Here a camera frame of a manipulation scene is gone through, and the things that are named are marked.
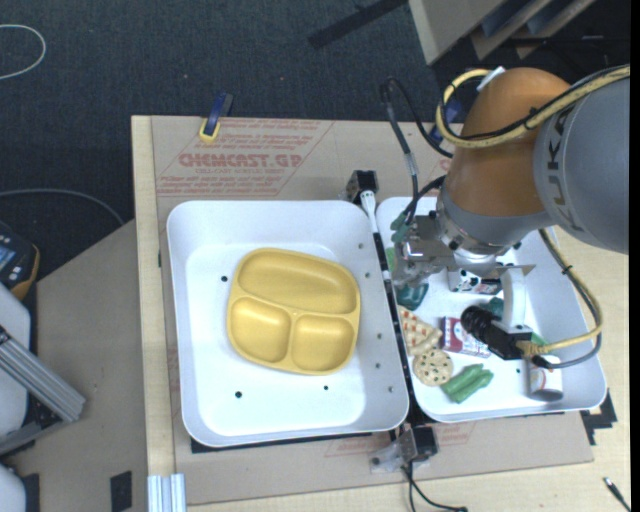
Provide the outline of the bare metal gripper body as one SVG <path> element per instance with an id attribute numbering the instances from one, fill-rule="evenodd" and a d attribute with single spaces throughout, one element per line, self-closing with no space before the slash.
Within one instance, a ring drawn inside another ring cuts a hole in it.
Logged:
<path id="1" fill-rule="evenodd" d="M 521 229 L 513 218 L 462 212 L 430 212 L 393 221 L 396 262 L 428 262 L 442 269 L 465 270 L 489 276 L 497 258 L 521 242 Z"/>

